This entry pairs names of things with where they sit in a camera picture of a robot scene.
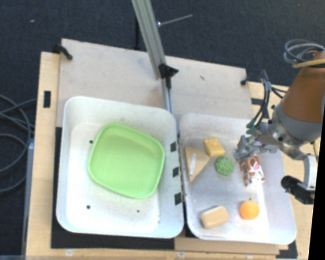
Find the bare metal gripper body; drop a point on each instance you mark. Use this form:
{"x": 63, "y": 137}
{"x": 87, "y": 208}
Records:
{"x": 277, "y": 142}

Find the yellow cheese block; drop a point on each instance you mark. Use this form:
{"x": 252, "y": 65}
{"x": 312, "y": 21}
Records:
{"x": 214, "y": 147}

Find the green plate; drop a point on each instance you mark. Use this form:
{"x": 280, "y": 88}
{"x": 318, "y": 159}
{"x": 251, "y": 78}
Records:
{"x": 127, "y": 160}

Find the green broccoli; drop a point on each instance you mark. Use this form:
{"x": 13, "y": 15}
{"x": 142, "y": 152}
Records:
{"x": 224, "y": 166}

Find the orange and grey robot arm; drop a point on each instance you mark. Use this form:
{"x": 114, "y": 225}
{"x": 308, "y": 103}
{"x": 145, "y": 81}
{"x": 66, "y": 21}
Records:
{"x": 303, "y": 96}

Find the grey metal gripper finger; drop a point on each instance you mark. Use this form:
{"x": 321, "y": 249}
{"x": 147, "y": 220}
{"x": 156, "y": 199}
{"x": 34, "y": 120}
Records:
{"x": 253, "y": 153}
{"x": 240, "y": 150}

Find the tan bread loaf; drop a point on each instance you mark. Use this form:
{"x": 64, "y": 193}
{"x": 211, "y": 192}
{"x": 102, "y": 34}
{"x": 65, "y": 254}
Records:
{"x": 214, "y": 217}

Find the pale wood board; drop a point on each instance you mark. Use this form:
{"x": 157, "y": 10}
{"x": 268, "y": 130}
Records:
{"x": 113, "y": 74}

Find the red and white carton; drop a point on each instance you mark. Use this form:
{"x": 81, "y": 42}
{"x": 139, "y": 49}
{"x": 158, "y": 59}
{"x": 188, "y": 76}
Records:
{"x": 252, "y": 171}

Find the black cylinder on white bracket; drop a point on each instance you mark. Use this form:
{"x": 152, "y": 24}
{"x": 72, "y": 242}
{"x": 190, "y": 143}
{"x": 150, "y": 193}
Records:
{"x": 301, "y": 189}

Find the white plastic tray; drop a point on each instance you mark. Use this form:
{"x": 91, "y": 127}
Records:
{"x": 231, "y": 192}
{"x": 77, "y": 163}

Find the tan triangular bread slice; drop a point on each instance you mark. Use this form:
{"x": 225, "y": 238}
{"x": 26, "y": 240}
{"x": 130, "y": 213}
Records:
{"x": 195, "y": 162}

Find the orange fruit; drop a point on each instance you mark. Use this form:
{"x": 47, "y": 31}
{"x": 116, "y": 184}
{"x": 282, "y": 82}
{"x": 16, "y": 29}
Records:
{"x": 249, "y": 210}

